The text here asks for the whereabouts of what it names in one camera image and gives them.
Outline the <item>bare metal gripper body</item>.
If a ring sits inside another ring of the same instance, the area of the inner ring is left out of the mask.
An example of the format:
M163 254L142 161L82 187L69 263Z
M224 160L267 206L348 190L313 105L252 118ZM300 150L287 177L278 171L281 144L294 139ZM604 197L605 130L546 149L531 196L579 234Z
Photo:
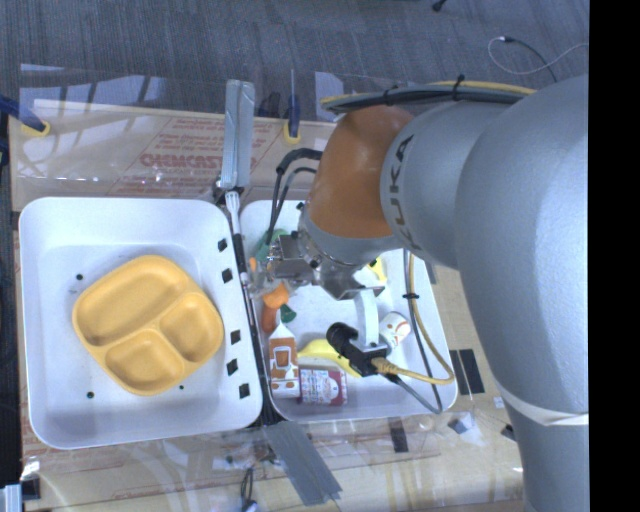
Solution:
M270 244L267 270L270 276L294 284L323 288L336 300L351 300L365 290L378 297L384 285L364 285L355 278L364 263L344 263L323 253L306 233L279 235Z

